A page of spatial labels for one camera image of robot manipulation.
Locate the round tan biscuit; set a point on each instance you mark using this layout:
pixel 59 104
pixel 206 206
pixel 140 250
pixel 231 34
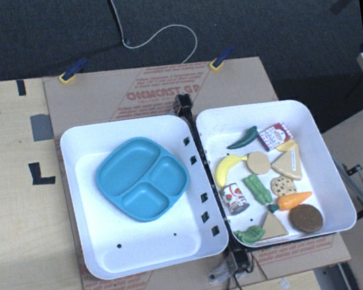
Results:
pixel 258 163

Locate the blue divided plate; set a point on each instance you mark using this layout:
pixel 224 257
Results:
pixel 139 177

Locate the chocolate chip cookie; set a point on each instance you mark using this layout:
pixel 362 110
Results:
pixel 282 186

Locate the green chili pepper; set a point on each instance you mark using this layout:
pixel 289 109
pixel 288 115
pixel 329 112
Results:
pixel 243 139

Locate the tan pizza slice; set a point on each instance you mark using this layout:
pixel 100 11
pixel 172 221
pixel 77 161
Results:
pixel 289 163

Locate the orange carrot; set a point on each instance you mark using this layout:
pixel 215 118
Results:
pixel 293 200

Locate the white plastic tray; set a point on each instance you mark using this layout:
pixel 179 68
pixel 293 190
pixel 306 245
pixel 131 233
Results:
pixel 328 187
pixel 95 220

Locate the red and white can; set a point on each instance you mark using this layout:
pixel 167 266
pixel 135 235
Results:
pixel 234 198

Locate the green leafy lettuce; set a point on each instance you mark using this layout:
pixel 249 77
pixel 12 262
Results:
pixel 250 234

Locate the brown round patty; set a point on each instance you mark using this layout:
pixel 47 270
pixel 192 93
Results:
pixel 306 218

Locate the small yellow cheese wedge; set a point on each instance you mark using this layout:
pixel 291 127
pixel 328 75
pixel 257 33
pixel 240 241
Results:
pixel 286 145

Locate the green asparagus bundle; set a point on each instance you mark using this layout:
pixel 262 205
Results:
pixel 257 189

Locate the red and white carton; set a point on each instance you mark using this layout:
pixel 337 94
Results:
pixel 274 135

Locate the tan triangular sandwich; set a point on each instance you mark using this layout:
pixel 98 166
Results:
pixel 273 227

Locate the brown cardboard board red print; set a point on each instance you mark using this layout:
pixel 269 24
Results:
pixel 94 96

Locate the yellow banana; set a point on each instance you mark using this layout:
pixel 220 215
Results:
pixel 225 168

